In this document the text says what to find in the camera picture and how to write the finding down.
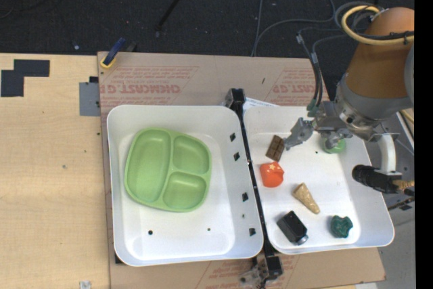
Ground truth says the white paper sheet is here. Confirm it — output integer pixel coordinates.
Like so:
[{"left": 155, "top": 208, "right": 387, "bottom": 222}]
[{"left": 244, "top": 97, "right": 280, "bottom": 110}]

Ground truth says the white plastic tray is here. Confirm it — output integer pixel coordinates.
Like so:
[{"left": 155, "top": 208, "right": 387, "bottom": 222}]
[
  {"left": 243, "top": 104, "right": 396, "bottom": 256},
  {"left": 106, "top": 104, "right": 265, "bottom": 267}
]

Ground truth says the black box with silver cap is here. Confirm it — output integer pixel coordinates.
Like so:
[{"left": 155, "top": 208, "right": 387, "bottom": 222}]
[{"left": 276, "top": 210, "right": 310, "bottom": 246}]

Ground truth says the green divided plate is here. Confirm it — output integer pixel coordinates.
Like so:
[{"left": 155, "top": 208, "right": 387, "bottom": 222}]
[{"left": 123, "top": 127, "right": 213, "bottom": 213}]

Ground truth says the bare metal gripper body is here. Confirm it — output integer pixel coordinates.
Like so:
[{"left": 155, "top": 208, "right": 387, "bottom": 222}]
[{"left": 313, "top": 100, "right": 377, "bottom": 143}]

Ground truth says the beige ice cream cone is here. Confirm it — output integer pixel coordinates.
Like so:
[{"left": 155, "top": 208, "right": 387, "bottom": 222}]
[{"left": 292, "top": 182, "right": 321, "bottom": 215}]

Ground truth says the light green round toy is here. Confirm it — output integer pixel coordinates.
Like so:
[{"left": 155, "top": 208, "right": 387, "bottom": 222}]
[{"left": 321, "top": 137, "right": 347, "bottom": 155}]

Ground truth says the orange carton with yellow star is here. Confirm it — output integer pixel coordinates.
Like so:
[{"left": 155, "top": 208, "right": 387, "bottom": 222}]
[{"left": 259, "top": 161, "right": 286, "bottom": 189}]

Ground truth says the dark green broccoli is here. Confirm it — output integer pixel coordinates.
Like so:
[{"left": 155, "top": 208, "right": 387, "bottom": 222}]
[{"left": 329, "top": 215, "right": 354, "bottom": 239}]

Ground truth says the thin black rod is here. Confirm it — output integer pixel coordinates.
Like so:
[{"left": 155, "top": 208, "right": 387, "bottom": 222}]
[{"left": 235, "top": 101, "right": 273, "bottom": 259}]

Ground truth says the brown chocolate bar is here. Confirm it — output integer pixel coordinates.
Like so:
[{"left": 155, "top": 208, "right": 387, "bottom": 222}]
[{"left": 265, "top": 134, "right": 286, "bottom": 162}]

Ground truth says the black cylinder on white bracket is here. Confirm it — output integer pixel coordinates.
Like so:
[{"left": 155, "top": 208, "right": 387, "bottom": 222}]
[{"left": 351, "top": 133, "right": 404, "bottom": 194}]

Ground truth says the brown cardboard board red print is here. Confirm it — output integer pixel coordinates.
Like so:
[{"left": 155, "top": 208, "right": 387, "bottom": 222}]
[{"left": 97, "top": 51, "right": 387, "bottom": 289}]

